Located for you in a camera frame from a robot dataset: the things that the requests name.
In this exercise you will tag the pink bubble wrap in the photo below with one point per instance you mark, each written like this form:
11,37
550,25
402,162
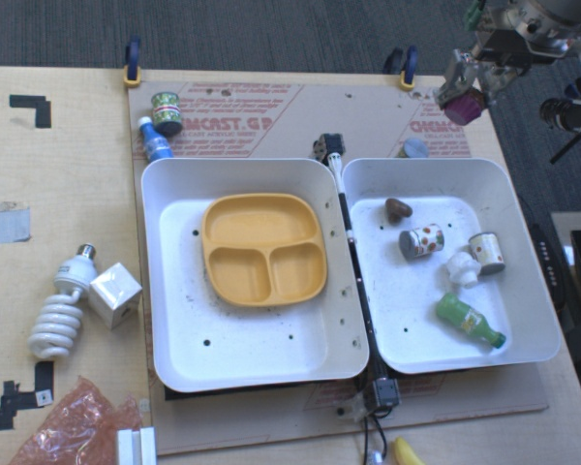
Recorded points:
77,429

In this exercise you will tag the yellow divided plate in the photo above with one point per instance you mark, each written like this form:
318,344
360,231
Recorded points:
264,230

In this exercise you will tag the brown cardboard board red print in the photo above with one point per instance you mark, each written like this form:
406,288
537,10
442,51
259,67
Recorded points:
348,114

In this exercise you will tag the blue bottle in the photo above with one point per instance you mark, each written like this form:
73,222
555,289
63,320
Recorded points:
156,145

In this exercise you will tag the white spiral light bulb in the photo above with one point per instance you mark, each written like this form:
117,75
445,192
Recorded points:
58,318

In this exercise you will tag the black cylinder on white bracket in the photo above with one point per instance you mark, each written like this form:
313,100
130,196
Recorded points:
564,114

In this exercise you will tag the white toy bottle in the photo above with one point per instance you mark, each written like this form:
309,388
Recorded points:
464,269

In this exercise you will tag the green can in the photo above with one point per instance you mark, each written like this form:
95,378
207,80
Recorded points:
167,112

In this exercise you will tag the brown rounded lump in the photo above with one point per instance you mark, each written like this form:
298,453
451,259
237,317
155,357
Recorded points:
398,209

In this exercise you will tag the white block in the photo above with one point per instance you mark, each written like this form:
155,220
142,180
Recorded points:
135,446

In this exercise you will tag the yellow banana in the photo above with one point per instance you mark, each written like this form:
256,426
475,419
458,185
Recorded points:
406,453

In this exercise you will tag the white plastic tray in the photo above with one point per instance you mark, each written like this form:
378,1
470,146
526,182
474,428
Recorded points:
406,308
252,347

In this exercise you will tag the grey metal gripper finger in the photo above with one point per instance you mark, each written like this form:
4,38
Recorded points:
498,78
457,78

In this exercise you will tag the thin black and white rod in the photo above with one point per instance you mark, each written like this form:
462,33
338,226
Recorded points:
360,284

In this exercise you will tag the white cube box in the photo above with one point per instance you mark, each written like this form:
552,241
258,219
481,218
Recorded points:
113,293

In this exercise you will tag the white can with red print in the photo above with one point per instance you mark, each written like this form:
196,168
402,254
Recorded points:
423,241

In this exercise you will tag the cream can with orange print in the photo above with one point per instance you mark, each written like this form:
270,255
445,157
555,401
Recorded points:
487,252

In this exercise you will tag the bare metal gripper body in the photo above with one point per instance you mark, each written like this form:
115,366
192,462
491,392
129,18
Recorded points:
506,44

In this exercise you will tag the green bottle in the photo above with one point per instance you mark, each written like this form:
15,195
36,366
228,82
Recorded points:
465,318

